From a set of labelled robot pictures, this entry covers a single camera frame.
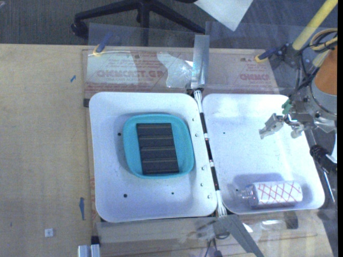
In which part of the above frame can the thin black and white rod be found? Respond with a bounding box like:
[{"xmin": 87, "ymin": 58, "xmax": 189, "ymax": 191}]
[{"xmin": 193, "ymin": 89, "xmax": 228, "ymax": 219}]

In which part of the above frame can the white plastic tray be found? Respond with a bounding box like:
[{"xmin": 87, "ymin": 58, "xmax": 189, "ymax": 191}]
[
  {"xmin": 88, "ymin": 90, "xmax": 218, "ymax": 223},
  {"xmin": 201, "ymin": 93, "xmax": 326, "ymax": 215}
]

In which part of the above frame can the black ribbed rectangular block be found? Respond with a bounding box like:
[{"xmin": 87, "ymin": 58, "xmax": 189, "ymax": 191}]
[{"xmin": 135, "ymin": 122, "xmax": 181, "ymax": 176}]

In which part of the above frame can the black cylinder on white bracket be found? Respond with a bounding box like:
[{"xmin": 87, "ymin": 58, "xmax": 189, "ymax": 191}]
[{"xmin": 309, "ymin": 144, "xmax": 338, "ymax": 174}]

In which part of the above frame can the brown cardboard board red print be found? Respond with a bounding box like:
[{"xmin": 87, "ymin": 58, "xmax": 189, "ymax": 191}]
[{"xmin": 81, "ymin": 48, "xmax": 324, "ymax": 253}]

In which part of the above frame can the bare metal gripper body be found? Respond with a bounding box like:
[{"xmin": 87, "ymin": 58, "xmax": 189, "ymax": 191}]
[{"xmin": 283, "ymin": 98, "xmax": 338, "ymax": 133}]

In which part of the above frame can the blue plate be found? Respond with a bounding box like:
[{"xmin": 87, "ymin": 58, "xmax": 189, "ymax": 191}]
[{"xmin": 122, "ymin": 112, "xmax": 195, "ymax": 179}]

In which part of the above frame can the clear bottle red lattice label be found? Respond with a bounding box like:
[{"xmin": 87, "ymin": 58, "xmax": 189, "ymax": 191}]
[{"xmin": 235, "ymin": 180, "xmax": 304, "ymax": 209}]

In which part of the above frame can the black office chair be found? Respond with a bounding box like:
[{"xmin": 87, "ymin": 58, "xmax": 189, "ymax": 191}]
[{"xmin": 70, "ymin": 0, "xmax": 213, "ymax": 47}]

